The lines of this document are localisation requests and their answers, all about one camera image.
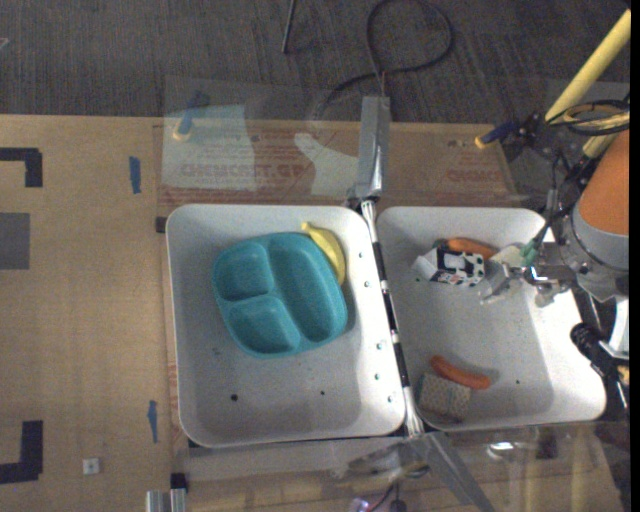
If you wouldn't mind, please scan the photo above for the black and white milk carton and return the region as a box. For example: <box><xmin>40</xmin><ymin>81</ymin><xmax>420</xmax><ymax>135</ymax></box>
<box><xmin>410</xmin><ymin>244</ymin><xmax>487</xmax><ymax>290</ymax></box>

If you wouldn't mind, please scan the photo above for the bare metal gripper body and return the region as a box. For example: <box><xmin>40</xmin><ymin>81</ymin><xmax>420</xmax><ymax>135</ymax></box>
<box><xmin>519</xmin><ymin>241</ymin><xmax>584</xmax><ymax>308</ymax></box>

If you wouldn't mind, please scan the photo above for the black cylinder on white bracket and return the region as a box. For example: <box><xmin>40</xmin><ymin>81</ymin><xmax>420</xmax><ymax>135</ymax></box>
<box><xmin>569</xmin><ymin>294</ymin><xmax>631</xmax><ymax>387</ymax></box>

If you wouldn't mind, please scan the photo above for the yellow banana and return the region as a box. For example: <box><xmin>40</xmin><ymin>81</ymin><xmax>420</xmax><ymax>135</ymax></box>
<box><xmin>300</xmin><ymin>220</ymin><xmax>348</xmax><ymax>287</ymax></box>

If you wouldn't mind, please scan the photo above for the orange sausage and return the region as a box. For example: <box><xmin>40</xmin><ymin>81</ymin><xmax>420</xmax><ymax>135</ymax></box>
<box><xmin>429</xmin><ymin>354</ymin><xmax>493</xmax><ymax>392</ymax></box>

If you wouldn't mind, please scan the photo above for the orange carrot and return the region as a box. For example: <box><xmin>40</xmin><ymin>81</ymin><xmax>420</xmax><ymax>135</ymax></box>
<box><xmin>445</xmin><ymin>236</ymin><xmax>499</xmax><ymax>261</ymax></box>

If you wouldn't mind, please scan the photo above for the blue divided plate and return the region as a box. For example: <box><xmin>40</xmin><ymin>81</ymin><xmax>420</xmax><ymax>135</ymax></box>
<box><xmin>210</xmin><ymin>230</ymin><xmax>350</xmax><ymax>360</ymax></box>

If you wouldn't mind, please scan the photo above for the white plastic tray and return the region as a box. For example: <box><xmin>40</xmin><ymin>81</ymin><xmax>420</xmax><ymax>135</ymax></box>
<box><xmin>164</xmin><ymin>202</ymin><xmax>408</xmax><ymax>449</ymax></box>
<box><xmin>374</xmin><ymin>205</ymin><xmax>609</xmax><ymax>433</ymax></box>

